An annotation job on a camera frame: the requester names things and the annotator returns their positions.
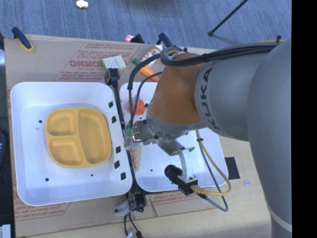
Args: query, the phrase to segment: black tripod leg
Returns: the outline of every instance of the black tripod leg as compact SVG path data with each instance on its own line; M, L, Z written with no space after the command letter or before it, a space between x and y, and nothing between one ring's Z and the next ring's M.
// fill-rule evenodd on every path
M242 7L248 0L243 0L228 16L226 16L214 29L208 32L209 36L212 36L213 33L224 23L226 22L238 9Z

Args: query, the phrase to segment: yellow divided plate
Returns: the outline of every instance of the yellow divided plate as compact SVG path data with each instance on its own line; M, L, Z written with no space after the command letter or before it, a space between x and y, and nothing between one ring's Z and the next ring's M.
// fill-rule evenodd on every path
M46 119L46 141L51 158L63 167L95 166L111 155L107 121L92 108L62 108L51 112Z

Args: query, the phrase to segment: small food item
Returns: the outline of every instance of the small food item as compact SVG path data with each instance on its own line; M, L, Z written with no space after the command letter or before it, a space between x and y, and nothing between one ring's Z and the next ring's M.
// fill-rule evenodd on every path
M146 109L147 108L145 107L144 101L140 99L139 103L138 103L138 106L137 106L137 109L135 111L135 114L138 115L138 116L143 115L144 111Z
M87 9L88 8L88 2L84 1L84 0L79 0L76 2L76 5L78 8L80 9Z
M140 169L141 151L142 151L142 147L131 149L132 160L133 160L135 172L139 171L139 169Z
M137 59L133 59L132 63L134 64L138 64L139 61ZM154 71L152 71L151 67L146 65L144 67L142 67L139 72L141 72L143 75L145 75L145 77L149 77L151 75L154 74ZM154 76L151 78L152 81L158 82L159 81L159 77L158 76Z

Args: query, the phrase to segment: gray robot arm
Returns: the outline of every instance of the gray robot arm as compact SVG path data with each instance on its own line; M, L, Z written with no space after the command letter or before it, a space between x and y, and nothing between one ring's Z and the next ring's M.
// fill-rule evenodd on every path
M132 135L134 141L157 143L174 155L182 148L178 137L203 127L250 142L271 215L272 237L292 237L291 40L266 53L167 66L146 121L136 122Z
M215 133L250 142L272 237L292 237L291 40L268 54L207 63L195 104Z

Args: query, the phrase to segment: sponge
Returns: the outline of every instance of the sponge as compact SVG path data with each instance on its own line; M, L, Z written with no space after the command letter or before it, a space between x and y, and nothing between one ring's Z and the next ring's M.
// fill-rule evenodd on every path
M103 67L106 71L105 74L105 81L106 83L110 80L110 72L109 69L118 69L119 75L124 71L124 69L127 67L125 61L123 60L122 56L114 56L109 58L103 58L101 59L101 63L103 64Z

